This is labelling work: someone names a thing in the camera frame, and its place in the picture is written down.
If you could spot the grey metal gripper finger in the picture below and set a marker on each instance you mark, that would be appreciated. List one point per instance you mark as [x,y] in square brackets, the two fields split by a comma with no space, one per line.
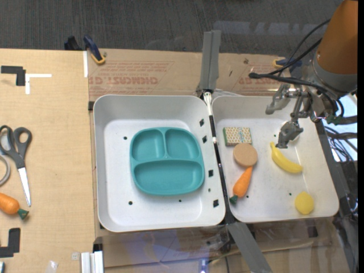
[288,132]
[277,99]

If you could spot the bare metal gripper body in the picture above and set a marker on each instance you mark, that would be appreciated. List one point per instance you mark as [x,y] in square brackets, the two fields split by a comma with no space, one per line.
[320,101]

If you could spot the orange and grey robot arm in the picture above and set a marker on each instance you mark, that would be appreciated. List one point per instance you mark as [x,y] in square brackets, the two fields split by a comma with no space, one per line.
[338,38]

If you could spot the yellow banana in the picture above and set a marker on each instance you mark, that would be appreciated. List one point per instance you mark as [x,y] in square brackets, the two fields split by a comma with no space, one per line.
[285,162]

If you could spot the tan round biscuit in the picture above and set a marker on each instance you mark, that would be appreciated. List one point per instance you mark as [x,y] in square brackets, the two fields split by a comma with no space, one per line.
[245,155]

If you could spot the orange carrot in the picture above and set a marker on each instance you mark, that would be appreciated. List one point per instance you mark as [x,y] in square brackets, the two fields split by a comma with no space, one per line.
[243,183]
[8,203]

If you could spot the yellow lemon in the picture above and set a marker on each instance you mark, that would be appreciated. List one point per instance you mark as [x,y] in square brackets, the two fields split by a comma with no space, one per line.
[304,203]

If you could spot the white plastic tray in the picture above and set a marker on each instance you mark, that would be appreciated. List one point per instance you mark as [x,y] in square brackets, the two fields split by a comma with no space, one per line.
[270,203]
[113,209]

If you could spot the teal divided plate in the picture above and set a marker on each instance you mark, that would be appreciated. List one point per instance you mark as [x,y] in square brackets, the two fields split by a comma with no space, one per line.
[167,175]

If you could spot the brown cardboard board red print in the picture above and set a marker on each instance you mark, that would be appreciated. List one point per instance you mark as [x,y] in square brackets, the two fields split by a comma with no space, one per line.
[128,67]

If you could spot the grey tape roll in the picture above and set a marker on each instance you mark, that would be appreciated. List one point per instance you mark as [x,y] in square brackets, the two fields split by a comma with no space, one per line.
[8,169]

